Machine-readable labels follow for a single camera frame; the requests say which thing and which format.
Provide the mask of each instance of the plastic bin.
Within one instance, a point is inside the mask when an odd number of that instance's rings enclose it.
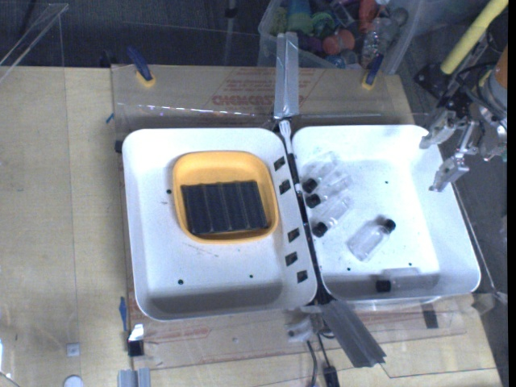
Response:
[[[276,37],[270,34],[274,14],[284,0],[271,0],[258,26],[260,33],[260,55],[258,65],[274,66],[276,61]],[[401,30],[397,41],[385,54],[382,71],[395,74],[416,36],[449,24],[459,23],[477,15],[489,0],[389,0],[389,7],[403,7],[409,12],[409,19]],[[302,68],[335,68],[335,66],[313,53],[299,51],[299,66]]]

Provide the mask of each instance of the white tray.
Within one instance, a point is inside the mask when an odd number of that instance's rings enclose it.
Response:
[[[269,236],[231,245],[193,241],[174,208],[172,169],[179,156],[200,151],[245,151],[262,159],[277,192],[280,223]],[[251,310],[293,309],[310,302],[317,281],[280,139],[264,129],[149,129],[123,143],[127,220],[135,296],[151,318],[170,320]],[[298,228],[299,236],[287,235]],[[296,253],[292,264],[285,257]]]
[[[301,178],[311,160],[335,152],[352,176],[352,209],[314,247],[322,280],[335,298],[393,300],[470,293],[481,273],[452,188],[428,187],[442,163],[438,148],[419,149],[427,131],[412,125],[307,127],[293,137]],[[313,210],[307,208],[311,222]],[[391,218],[396,229],[369,262],[346,241],[368,220]],[[391,281],[378,292],[378,280]]]

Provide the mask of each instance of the wooden surface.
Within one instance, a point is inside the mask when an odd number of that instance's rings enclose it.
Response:
[[[405,104],[399,78],[386,79],[391,101]],[[0,98],[2,371],[23,387],[62,385],[74,373],[85,386],[116,385],[133,363],[118,309],[127,270],[119,155],[113,121],[106,123],[110,71],[18,68]],[[462,321],[449,335],[383,343],[386,363],[374,368],[350,368],[332,348],[341,385],[501,385],[470,304],[457,299],[453,317]],[[67,356],[74,343],[80,355]],[[308,385],[311,369],[310,355],[299,352],[151,374],[152,387],[286,387]]]

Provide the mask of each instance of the yellow container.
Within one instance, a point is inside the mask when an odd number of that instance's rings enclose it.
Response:
[[[186,208],[181,193],[183,185],[214,184],[218,182],[255,181],[264,206],[267,227],[254,231],[233,231],[220,234],[194,235],[188,230]],[[181,156],[173,167],[173,196],[181,229],[199,243],[243,243],[272,234],[279,223],[273,180],[265,163],[248,152],[209,151]]]

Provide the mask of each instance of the yellow pole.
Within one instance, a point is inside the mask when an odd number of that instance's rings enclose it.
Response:
[[[460,38],[459,43],[451,50],[441,64],[443,73],[452,74],[460,62],[473,49],[478,40],[487,30],[491,22],[507,7],[509,0],[490,0],[484,10],[478,15],[469,29]]]

